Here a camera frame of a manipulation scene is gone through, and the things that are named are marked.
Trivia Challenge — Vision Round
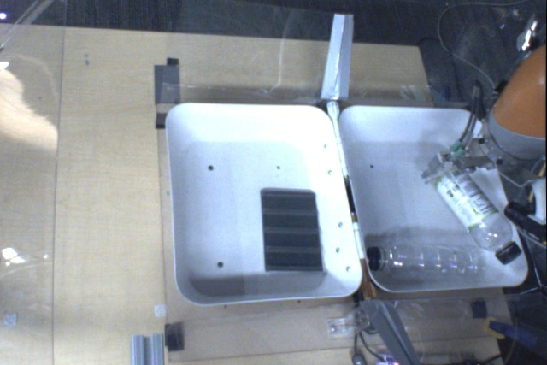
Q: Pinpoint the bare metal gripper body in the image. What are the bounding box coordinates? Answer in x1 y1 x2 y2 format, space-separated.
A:
438 135 508 170

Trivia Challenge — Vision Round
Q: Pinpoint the clear bottle with green label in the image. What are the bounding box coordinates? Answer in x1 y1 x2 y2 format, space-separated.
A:
432 169 523 266

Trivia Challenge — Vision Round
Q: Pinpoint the white plastic tray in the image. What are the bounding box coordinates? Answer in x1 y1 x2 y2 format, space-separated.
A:
338 104 531 295
164 101 365 308

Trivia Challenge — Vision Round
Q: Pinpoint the clear plastic bottle black cap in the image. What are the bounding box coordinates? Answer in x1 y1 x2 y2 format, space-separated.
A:
365 241 489 276

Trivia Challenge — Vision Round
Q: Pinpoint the dark grey ribbed block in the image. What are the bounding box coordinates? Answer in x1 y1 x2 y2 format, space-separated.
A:
260 187 326 274

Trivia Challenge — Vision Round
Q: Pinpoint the black cylinder on white bracket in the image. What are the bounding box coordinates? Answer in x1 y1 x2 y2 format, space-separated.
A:
503 178 547 234

